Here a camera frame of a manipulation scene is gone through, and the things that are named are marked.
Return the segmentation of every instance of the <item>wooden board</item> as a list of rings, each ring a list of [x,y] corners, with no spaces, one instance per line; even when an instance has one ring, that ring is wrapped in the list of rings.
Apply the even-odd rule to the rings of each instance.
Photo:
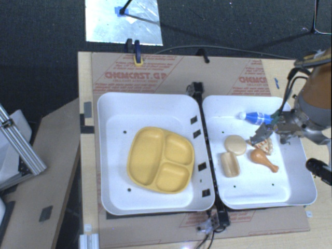
[[[15,207],[1,248],[55,248],[79,160],[78,114],[74,100],[42,119],[33,148],[47,169],[4,196]],[[39,222],[50,206],[50,218]]]

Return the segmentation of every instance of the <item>black clip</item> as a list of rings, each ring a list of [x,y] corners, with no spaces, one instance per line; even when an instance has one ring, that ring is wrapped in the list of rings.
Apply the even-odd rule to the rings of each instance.
[[[133,39],[127,39],[126,44],[124,45],[125,53],[134,53]]]
[[[206,54],[206,51],[203,48],[198,49],[196,56],[203,56],[204,62],[208,64],[210,62],[210,59],[208,58],[208,55]]]

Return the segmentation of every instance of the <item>divided plate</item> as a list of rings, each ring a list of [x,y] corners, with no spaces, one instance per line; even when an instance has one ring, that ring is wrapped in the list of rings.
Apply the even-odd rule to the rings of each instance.
[[[127,163],[138,185],[161,193],[179,193],[189,184],[195,153],[184,137],[157,127],[139,130]]]

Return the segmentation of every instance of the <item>toy pizza slice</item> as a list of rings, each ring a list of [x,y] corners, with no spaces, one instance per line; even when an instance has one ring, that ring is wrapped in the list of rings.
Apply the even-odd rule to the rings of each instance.
[[[247,143],[252,146],[250,140],[247,140]],[[253,147],[260,148],[261,150],[263,150],[265,152],[266,155],[271,155],[271,153],[273,151],[272,139],[271,138],[265,139],[259,143],[256,143],[255,145],[253,145]]]

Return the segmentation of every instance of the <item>cable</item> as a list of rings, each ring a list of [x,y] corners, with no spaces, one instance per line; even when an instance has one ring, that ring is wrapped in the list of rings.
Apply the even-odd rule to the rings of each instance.
[[[282,112],[282,110],[283,110],[283,108],[284,108],[284,106],[285,106],[285,104],[286,104],[286,101],[287,101],[288,98],[289,98],[289,95],[290,95],[290,93],[291,93],[292,87],[293,87],[294,82],[296,81],[296,79],[298,79],[298,78],[305,78],[305,79],[307,79],[306,77],[296,77],[296,78],[292,81],[292,79],[294,78],[294,76],[295,76],[298,72],[302,72],[302,73],[306,74],[307,76],[310,76],[310,74],[311,74],[309,70],[307,70],[307,69],[305,69],[305,68],[298,68],[298,67],[293,68],[293,69],[289,72],[289,74],[288,74],[288,76],[287,76],[288,82],[287,82],[287,85],[286,85],[286,88],[285,88],[285,93],[284,93],[284,98],[283,98],[282,104],[281,104],[280,108],[279,108],[279,109],[273,114],[273,118],[274,118],[275,116],[279,116],[279,115],[281,114],[281,112]]]
[[[207,234],[204,238],[204,240],[196,247],[196,249],[201,248],[201,246],[206,242],[206,240],[208,239],[209,235]]]
[[[211,241],[210,241],[210,244],[209,244],[209,246],[207,247],[207,249],[210,249],[210,248],[211,248],[211,245],[212,245],[212,243],[213,243],[213,238],[214,238],[214,232],[212,233]]]
[[[221,229],[221,230],[214,230],[213,232],[212,232],[212,236],[211,236],[211,241],[210,241],[210,243],[209,243],[209,246],[207,247],[207,249],[210,249],[211,248],[211,246],[212,246],[212,243],[213,243],[213,239],[214,239],[214,234],[215,233],[221,233],[221,232],[223,232],[224,230],[226,229],[226,227],[224,227],[223,229]],[[207,241],[207,239],[209,238],[209,235],[207,234],[206,236],[205,236],[205,238],[204,238],[204,240],[196,247],[196,249],[199,249],[206,241]]]
[[[301,77],[301,76],[298,76],[298,77],[294,78],[293,81],[292,81],[292,83],[291,83],[291,85],[290,85],[290,87],[289,87],[289,91],[288,91],[288,94],[287,94],[287,100],[288,100],[288,98],[289,98],[289,96],[291,94],[291,91],[292,91],[292,88],[293,88],[293,85],[294,85],[295,81],[297,79],[299,79],[299,78],[302,78],[302,79],[305,79],[305,80],[308,79],[307,77]]]
[[[153,54],[160,54],[160,53],[171,51],[171,50],[185,49],[185,48],[213,48],[213,49],[222,49],[222,50],[230,50],[230,51],[237,51],[237,52],[255,53],[255,54],[260,54],[260,55],[264,55],[264,56],[270,56],[270,57],[280,58],[280,59],[288,59],[288,60],[292,60],[293,59],[293,58],[289,58],[289,57],[285,57],[285,56],[279,56],[277,54],[272,54],[272,53],[256,52],[256,51],[250,51],[250,50],[241,50],[241,49],[236,49],[236,48],[229,48],[229,47],[224,47],[224,46],[214,46],[214,45],[183,45],[183,46],[174,46],[174,47],[170,47],[170,48],[167,48],[167,49],[160,50],[160,51],[155,52]]]

